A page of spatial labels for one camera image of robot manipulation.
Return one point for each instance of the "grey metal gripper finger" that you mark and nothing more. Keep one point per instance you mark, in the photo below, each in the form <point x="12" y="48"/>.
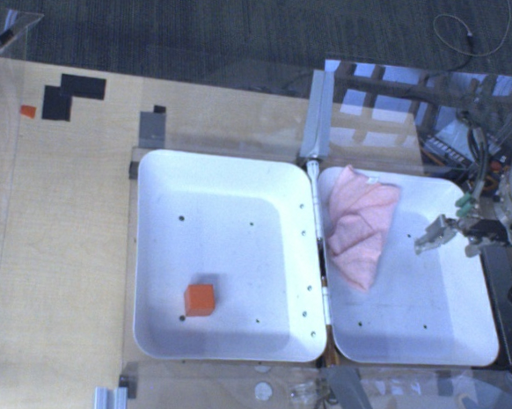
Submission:
<point x="474" y="250"/>
<point x="437" y="233"/>

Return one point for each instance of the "orange cube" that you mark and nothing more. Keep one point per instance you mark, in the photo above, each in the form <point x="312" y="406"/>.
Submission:
<point x="200" y="300"/>

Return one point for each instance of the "white plastic tray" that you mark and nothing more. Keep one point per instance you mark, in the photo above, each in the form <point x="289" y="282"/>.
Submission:
<point x="225" y="258"/>
<point x="425" y="301"/>

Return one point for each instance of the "pink folded cloth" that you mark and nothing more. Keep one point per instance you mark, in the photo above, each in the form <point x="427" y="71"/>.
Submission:
<point x="360" y="225"/>

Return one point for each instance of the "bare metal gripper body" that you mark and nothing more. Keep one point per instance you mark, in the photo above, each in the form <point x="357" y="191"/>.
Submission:
<point x="492" y="231"/>

